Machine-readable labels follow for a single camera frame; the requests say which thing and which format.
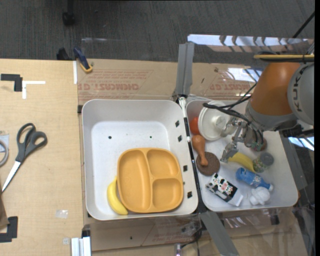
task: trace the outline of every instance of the orange divided plate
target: orange divided plate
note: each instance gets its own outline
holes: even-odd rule
[[[123,205],[136,213],[170,211],[184,197],[179,162],[166,149],[134,148],[122,153],[117,185]]]

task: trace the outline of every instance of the scissor blade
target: scissor blade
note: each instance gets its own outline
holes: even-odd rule
[[[13,165],[11,171],[9,172],[8,177],[6,178],[5,183],[3,184],[2,192],[5,191],[6,187],[11,182],[12,178],[15,176],[15,174],[16,174],[17,170],[19,169],[20,165],[21,165],[21,162],[18,162],[18,161],[14,162],[14,165]]]

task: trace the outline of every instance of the white plastic tray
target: white plastic tray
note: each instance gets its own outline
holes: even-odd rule
[[[93,218],[107,221],[187,215],[195,211],[197,189],[178,104],[170,100],[93,99],[82,108],[82,125],[85,201]],[[118,215],[108,204],[107,187],[117,175],[119,156],[126,150],[144,147],[166,149],[177,157],[184,182],[182,203],[173,211]]]
[[[186,113],[189,122],[194,117],[199,116],[204,102],[210,102],[210,100],[193,100],[187,104]],[[223,102],[228,105],[234,101]],[[233,109],[244,114],[246,105],[247,103],[244,102],[235,106]],[[231,142],[231,137],[233,135],[234,134],[228,135],[227,137],[221,137],[215,141],[206,140],[205,151],[215,154],[218,159],[220,159],[225,146]],[[265,149],[266,152],[270,152],[274,157],[273,165],[264,172],[259,173],[266,182],[271,183],[274,186],[274,190],[270,193],[269,202],[265,205],[252,206],[249,202],[252,187],[236,179],[236,170],[242,166],[234,162],[220,162],[218,174],[235,185],[244,198],[238,207],[223,201],[220,197],[205,188],[205,184],[209,182],[211,177],[205,176],[198,171],[197,173],[199,177],[202,199],[208,209],[215,212],[230,212],[249,209],[281,208],[293,206],[297,202],[298,190],[279,133],[275,131],[266,131],[263,133],[263,136],[267,140],[267,148]],[[246,147],[241,142],[238,142],[237,147],[239,152],[246,154],[252,160],[256,159],[261,153]],[[195,150],[193,152],[194,159],[197,159],[197,152]]]

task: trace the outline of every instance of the blue bottle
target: blue bottle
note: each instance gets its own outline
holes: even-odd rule
[[[264,187],[270,192],[274,189],[274,186],[272,184],[266,183],[260,175],[242,167],[236,170],[235,177],[237,180],[244,181],[245,183],[255,188]]]

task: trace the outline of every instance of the black scissors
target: black scissors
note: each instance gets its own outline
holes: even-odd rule
[[[31,127],[30,130],[27,132],[24,138],[24,142],[20,142],[22,133],[28,128]],[[38,139],[42,139],[41,142],[36,144]],[[38,148],[45,146],[48,142],[47,136],[42,131],[36,131],[36,127],[33,123],[29,122],[26,123],[24,126],[20,128],[18,134],[16,136],[16,142],[18,144],[18,155],[15,158],[14,165],[9,172],[8,177],[2,187],[2,192],[5,191],[6,187],[9,185],[12,178],[15,176],[17,170],[19,169],[20,165],[24,162],[24,160],[29,156],[33,151]]]

